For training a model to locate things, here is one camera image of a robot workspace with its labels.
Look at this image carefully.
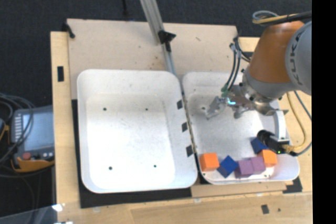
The thin black and white rod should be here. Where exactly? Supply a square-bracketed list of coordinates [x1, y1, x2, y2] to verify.
[181, 90, 198, 157]

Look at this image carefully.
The pale brown cardboard board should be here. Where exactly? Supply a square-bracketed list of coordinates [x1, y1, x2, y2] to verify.
[66, 18, 288, 198]

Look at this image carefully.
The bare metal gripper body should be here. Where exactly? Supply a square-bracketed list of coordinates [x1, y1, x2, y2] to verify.
[223, 83, 282, 116]

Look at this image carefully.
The orange cube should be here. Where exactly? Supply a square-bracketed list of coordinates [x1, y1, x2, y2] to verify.
[258, 148, 278, 168]
[199, 152, 221, 172]

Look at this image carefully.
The purple cube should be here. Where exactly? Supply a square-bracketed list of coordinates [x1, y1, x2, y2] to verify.
[234, 159, 255, 179]
[250, 156, 266, 174]

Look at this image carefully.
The white plastic tray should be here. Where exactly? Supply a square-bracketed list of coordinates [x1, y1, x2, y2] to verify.
[181, 71, 301, 185]
[76, 68, 198, 194]

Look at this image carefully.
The black cylinder on white bracket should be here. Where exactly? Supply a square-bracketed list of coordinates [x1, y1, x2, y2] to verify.
[256, 109, 291, 155]

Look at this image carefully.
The blue cube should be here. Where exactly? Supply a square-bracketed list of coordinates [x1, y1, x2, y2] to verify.
[250, 137, 269, 154]
[216, 155, 239, 179]

